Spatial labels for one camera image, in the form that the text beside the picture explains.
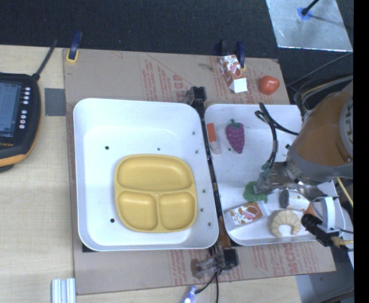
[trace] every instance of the small carton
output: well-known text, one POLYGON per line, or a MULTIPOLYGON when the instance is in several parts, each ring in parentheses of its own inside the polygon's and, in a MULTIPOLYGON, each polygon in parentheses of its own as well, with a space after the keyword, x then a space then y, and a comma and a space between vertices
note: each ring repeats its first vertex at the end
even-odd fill
POLYGON ((216 133, 215 133, 215 126, 213 123, 207 124, 207 132, 208 132, 208 140, 209 140, 209 147, 215 154, 220 154, 221 148, 218 140, 216 140, 216 133))
POLYGON ((246 74, 242 70, 236 55, 219 57, 218 67, 229 89, 235 93, 247 91, 246 74))
POLYGON ((250 202, 225 212, 226 227, 228 230, 233 230, 269 215, 270 212, 264 201, 250 202))

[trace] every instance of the toy tomato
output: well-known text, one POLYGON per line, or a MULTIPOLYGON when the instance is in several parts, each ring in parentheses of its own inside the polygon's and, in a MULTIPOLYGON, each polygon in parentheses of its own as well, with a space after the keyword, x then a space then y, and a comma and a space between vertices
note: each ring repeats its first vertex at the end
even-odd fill
POLYGON ((259 90, 261 93, 270 95, 273 94, 279 88, 279 81, 272 76, 263 76, 260 80, 259 90))

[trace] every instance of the cardboard sheet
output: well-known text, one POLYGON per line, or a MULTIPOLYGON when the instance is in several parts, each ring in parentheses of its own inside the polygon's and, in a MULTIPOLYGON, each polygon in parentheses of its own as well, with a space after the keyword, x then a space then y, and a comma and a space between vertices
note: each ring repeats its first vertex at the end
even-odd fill
MULTIPOLYGON (((74 270, 77 294, 206 283, 190 266, 209 257, 202 250, 93 252, 78 234, 74 166, 73 108, 84 98, 119 98, 181 102, 192 86, 204 86, 206 105, 289 104, 275 60, 246 58, 248 91, 231 91, 214 56, 80 50, 78 61, 64 61, 69 178, 73 219, 74 270), (271 96, 258 91, 260 78, 276 77, 281 86, 271 96)), ((318 242, 236 247, 239 265, 220 276, 221 282, 334 271, 331 250, 318 242)))

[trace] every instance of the blue clamp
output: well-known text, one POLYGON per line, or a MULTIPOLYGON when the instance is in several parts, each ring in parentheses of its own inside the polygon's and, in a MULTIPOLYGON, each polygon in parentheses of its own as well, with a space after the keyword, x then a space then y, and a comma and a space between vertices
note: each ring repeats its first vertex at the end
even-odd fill
MULTIPOLYGON (((216 43, 213 49, 213 55, 214 56, 227 56, 230 53, 228 52, 227 46, 226 46, 226 40, 222 39, 220 42, 216 43)), ((242 42, 239 40, 236 43, 236 51, 233 53, 236 55, 237 60, 240 63, 240 66, 242 69, 245 68, 245 48, 243 47, 242 42)))
POLYGON ((245 48, 243 47, 242 42, 239 40, 236 43, 236 57, 241 68, 245 68, 245 54, 245 48))
POLYGON ((67 62, 76 63, 76 61, 78 60, 78 55, 79 55, 78 48, 81 43, 82 36, 83 36, 83 32, 79 30, 75 30, 73 32, 72 45, 71 45, 71 48, 68 49, 66 53, 67 62))

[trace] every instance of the metal bracket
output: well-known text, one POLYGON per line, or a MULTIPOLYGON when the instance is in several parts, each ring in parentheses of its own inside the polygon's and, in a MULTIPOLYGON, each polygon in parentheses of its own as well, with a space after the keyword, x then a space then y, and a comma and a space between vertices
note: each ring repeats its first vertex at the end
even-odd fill
POLYGON ((316 198, 314 202, 319 202, 322 207, 322 223, 318 226, 324 232, 338 231, 336 227, 336 208, 334 206, 334 200, 338 199, 338 196, 323 196, 316 198))
POLYGON ((183 103, 195 108, 201 118, 202 133, 204 136, 204 144, 209 166, 209 173, 214 189, 215 209, 218 216, 218 224, 220 234, 218 241, 210 248, 211 257, 205 261, 193 261, 192 273, 195 277, 212 276, 218 271, 228 271, 238 265, 238 256, 236 250, 231 248, 231 241, 226 233, 225 224, 223 222, 223 213, 220 202, 220 194, 218 184, 216 182, 215 171, 212 163, 211 150, 208 143, 208 131, 204 121, 204 101, 207 99, 205 88, 203 86, 192 86, 187 92, 183 103))
POLYGON ((75 303, 75 279, 55 279, 51 282, 51 303, 75 303))

